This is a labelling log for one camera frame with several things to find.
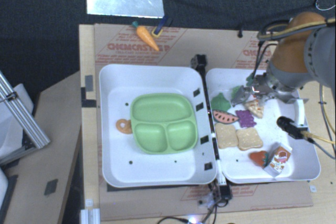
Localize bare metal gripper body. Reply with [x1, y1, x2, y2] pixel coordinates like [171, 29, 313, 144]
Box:
[248, 73, 291, 102]

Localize pizza slice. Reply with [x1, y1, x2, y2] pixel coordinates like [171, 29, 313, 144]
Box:
[244, 99, 265, 119]

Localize green lettuce leaf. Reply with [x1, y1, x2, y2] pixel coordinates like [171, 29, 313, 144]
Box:
[210, 92, 232, 112]

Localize purple grapes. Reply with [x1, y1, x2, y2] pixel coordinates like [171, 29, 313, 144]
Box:
[235, 109, 256, 129]

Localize red watermelon slice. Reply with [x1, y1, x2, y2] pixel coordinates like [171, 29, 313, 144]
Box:
[212, 109, 240, 125]

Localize thin black and white rod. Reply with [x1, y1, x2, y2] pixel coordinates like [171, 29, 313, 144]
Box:
[198, 65, 226, 187]

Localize tan bread slice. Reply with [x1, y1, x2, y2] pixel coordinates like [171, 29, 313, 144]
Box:
[214, 123, 239, 150]
[236, 127, 264, 152]

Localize red strawberry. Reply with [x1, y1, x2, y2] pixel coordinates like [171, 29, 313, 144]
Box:
[249, 150, 270, 169]

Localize white and orange carton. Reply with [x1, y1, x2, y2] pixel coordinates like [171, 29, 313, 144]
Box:
[262, 142, 293, 178]

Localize white plastic tray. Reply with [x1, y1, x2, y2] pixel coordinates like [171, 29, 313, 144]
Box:
[98, 63, 218, 188]
[205, 68, 322, 184]

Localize green divided plate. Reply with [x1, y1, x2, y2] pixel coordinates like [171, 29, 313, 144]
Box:
[130, 92, 199, 155]

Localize brown cardboard board red print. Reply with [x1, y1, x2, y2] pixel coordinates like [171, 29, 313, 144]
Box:
[93, 23, 314, 221]

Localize orange carrot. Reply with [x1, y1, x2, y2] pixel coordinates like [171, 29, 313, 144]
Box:
[131, 20, 160, 52]

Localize orange pretzel biscuit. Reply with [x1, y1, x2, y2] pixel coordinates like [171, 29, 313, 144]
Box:
[115, 118, 133, 135]

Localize black cylinder on white bracket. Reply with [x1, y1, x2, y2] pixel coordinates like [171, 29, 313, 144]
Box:
[276, 99, 310, 140]

